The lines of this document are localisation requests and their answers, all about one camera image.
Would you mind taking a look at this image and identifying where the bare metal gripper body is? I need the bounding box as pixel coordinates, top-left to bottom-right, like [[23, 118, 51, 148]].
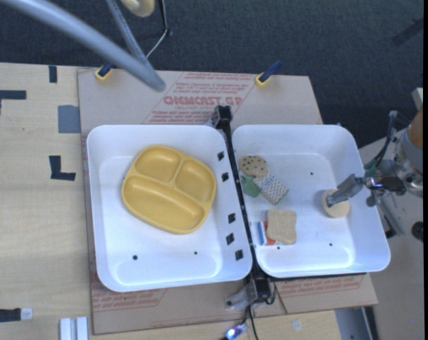
[[364, 159, 424, 198]]

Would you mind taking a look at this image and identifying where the tan round biscuit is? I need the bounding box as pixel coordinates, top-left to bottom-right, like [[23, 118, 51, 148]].
[[321, 188, 351, 219]]

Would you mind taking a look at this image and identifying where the white plastic tray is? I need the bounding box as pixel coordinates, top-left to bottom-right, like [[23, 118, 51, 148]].
[[86, 123, 254, 293], [231, 123, 392, 280]]

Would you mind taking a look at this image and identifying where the white dotted carton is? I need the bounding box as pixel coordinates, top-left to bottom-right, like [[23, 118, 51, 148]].
[[252, 174, 291, 206]]

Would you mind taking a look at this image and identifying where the tan bread slice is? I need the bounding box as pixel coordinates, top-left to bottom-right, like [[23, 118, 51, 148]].
[[264, 208, 298, 246]]

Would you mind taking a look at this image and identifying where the red blue white packet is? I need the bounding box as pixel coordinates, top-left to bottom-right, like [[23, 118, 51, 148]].
[[252, 220, 276, 247]]

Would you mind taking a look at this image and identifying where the brown chocolate chip biscuit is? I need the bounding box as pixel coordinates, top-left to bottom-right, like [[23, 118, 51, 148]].
[[238, 154, 269, 178]]

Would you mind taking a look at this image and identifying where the green small cup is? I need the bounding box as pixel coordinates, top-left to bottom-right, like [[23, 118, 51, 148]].
[[239, 174, 261, 198]]

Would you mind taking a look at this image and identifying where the thin black rod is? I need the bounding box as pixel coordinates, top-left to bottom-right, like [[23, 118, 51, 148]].
[[222, 118, 268, 286]]

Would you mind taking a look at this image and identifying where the yellow divided plate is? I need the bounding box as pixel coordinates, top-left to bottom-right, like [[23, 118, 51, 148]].
[[120, 144, 218, 236]]

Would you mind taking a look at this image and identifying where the brown cardboard board red print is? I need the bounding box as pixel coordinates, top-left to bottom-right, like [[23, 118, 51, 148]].
[[77, 68, 380, 335]]

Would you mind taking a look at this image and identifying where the black cylinder on white bracket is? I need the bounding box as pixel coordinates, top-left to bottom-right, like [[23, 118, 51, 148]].
[[376, 193, 424, 242]]

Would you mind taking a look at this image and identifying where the black block with wires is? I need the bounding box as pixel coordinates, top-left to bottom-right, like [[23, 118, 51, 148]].
[[213, 105, 234, 131], [251, 276, 274, 303]]

